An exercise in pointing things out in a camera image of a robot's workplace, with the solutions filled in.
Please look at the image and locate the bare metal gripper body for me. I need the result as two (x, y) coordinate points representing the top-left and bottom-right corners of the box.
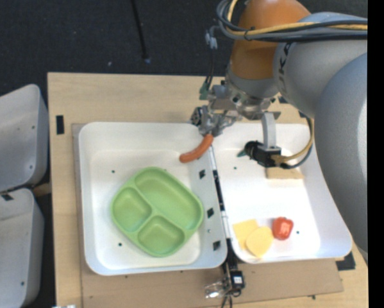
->
(206, 83), (274, 121)

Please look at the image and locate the orange toy sausage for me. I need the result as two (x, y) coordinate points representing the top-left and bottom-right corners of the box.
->
(179, 134), (215, 164)

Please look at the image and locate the white plastic tray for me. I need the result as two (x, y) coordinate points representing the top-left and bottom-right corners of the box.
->
(210, 122), (353, 265)
(78, 121), (229, 277)

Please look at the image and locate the tan toy bread slice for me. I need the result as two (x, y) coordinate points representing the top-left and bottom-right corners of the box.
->
(265, 166), (305, 180)

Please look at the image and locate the green divided plate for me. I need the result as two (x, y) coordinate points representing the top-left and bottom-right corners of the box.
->
(110, 166), (206, 259)

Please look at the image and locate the yellow square cheese slice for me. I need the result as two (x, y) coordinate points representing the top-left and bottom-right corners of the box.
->
(232, 219), (260, 250)

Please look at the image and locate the red toy pepper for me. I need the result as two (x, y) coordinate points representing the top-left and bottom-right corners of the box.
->
(272, 216), (295, 241)

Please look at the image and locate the yellow oval toy chip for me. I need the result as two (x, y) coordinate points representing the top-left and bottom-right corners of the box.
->
(245, 226), (274, 259)

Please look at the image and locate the black cylinder on white bracket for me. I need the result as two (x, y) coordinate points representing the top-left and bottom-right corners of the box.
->
(244, 112), (283, 168)

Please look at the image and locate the black block with wires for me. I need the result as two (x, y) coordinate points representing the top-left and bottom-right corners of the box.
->
(229, 269), (246, 291)

